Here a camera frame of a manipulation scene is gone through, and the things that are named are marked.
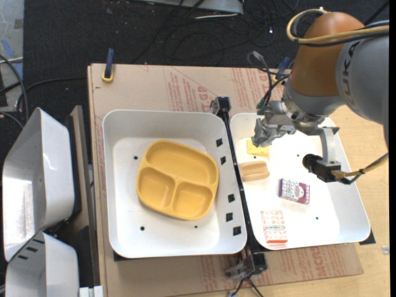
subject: yellow plate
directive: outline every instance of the yellow plate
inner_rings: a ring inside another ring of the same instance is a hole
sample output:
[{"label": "yellow plate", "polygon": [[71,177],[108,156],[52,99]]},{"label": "yellow plate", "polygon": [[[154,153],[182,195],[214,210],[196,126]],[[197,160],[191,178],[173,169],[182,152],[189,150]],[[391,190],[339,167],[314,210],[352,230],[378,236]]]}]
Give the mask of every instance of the yellow plate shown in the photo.
[{"label": "yellow plate", "polygon": [[170,140],[148,147],[137,172],[136,191],[147,207],[171,217],[197,220],[215,200],[218,167],[200,150]]}]

